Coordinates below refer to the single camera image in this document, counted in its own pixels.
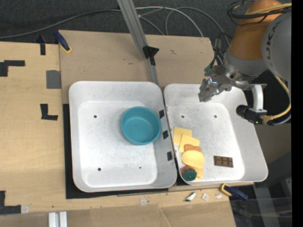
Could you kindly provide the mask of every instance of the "gray carpet floor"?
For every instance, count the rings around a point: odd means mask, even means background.
[[[191,7],[196,8],[210,15],[221,26],[223,31],[233,36],[236,25],[227,16],[227,8],[238,0],[133,0],[136,7],[163,6],[169,8]],[[281,3],[289,3],[292,0],[278,0]],[[27,36],[18,36],[10,39],[1,39],[8,35],[18,35],[34,31],[66,18],[99,9],[116,9],[116,0],[0,0],[0,41],[29,42],[35,43],[39,34],[47,43],[55,43],[53,32],[59,29],[81,30],[81,31],[102,31],[128,33],[128,29],[121,13],[108,12],[98,13],[73,19],[69,22],[34,33]],[[140,10],[144,14],[150,10]],[[216,24],[207,16],[194,11],[183,10],[190,16],[201,29],[203,36],[210,38],[214,45],[215,39],[220,35]],[[160,10],[144,15],[144,18],[155,24],[165,33],[165,19],[169,11]],[[159,34],[149,23],[142,21],[146,34]],[[183,15],[173,13],[167,23],[169,35],[200,36],[198,30]],[[257,80],[258,83],[267,83],[264,91],[264,108],[269,113],[280,113],[288,106],[287,97],[283,89],[273,78],[271,73],[262,74]],[[247,99],[252,102],[252,96],[248,93]]]

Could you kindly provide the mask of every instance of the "black tape marking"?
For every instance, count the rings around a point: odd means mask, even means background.
[[[42,35],[39,35],[39,36],[36,38],[36,42],[37,42],[38,44],[45,44],[45,40],[44,40],[44,38],[43,38]]]
[[[162,109],[162,110],[159,111],[159,116],[160,116],[160,118],[164,117],[164,109]]]
[[[8,66],[25,66],[25,61],[10,61],[4,60],[4,63]]]
[[[9,66],[25,66],[25,61],[8,61],[0,62],[0,77],[7,77]]]
[[[170,160],[172,160],[172,152],[171,151],[167,152],[167,161],[170,161]]]
[[[168,131],[164,131],[162,134],[163,134],[163,139],[164,140],[169,136]]]
[[[41,119],[46,120],[58,120],[57,115],[48,115],[48,104],[40,104],[42,117]]]
[[[4,199],[5,199],[5,191],[0,191],[0,215],[21,213],[21,205],[5,206]]]
[[[40,55],[46,55],[45,44],[40,44]]]
[[[8,71],[9,71],[9,66],[4,62],[0,62],[0,77],[7,77]]]

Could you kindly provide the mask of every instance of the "blue clamp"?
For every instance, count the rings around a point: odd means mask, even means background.
[[[227,196],[236,196],[242,200],[248,199],[248,196],[245,193],[241,192],[239,189],[230,187],[229,185],[227,185],[225,183],[221,185],[220,191],[223,192]]]
[[[58,32],[55,31],[53,33],[53,35],[55,36],[55,38],[58,40],[61,49],[63,49],[63,51],[65,53],[71,53],[72,48],[67,44],[66,40],[64,39],[64,37]]]

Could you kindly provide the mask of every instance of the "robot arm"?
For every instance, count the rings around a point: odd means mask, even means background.
[[[232,4],[229,14],[237,6],[237,2]],[[265,13],[270,8],[277,10]],[[223,64],[212,66],[210,77],[204,79],[200,86],[199,100],[209,101],[214,95],[232,87],[252,90],[254,106],[241,105],[237,108],[238,115],[252,123],[272,120],[263,109],[262,88],[266,85],[255,85],[252,81],[269,69],[288,82],[291,99],[291,14],[291,4],[284,7],[276,0],[254,1],[245,15],[238,16],[243,19],[224,55]]]

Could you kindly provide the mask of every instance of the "teal bowl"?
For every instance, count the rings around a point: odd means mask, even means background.
[[[149,108],[133,107],[124,112],[121,118],[121,130],[130,143],[147,145],[160,136],[161,122]]]

